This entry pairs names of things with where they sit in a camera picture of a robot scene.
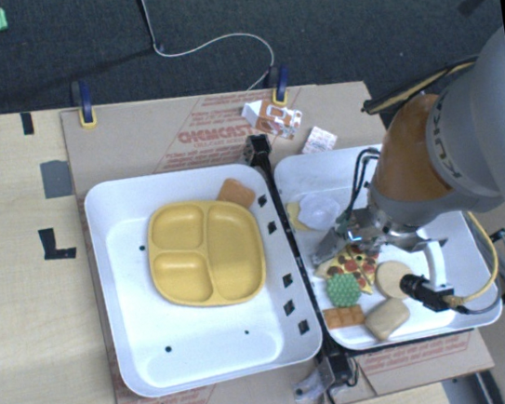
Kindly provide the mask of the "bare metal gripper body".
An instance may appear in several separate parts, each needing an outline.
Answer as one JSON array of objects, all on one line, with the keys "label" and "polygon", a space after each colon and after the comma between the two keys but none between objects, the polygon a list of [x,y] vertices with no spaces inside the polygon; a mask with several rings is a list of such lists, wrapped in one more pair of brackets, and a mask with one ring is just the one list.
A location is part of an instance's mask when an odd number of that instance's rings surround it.
[{"label": "bare metal gripper body", "polygon": [[385,211],[374,206],[344,210],[336,219],[337,230],[347,230],[348,244],[376,241],[399,249],[415,248],[420,242],[418,228],[390,219]]}]

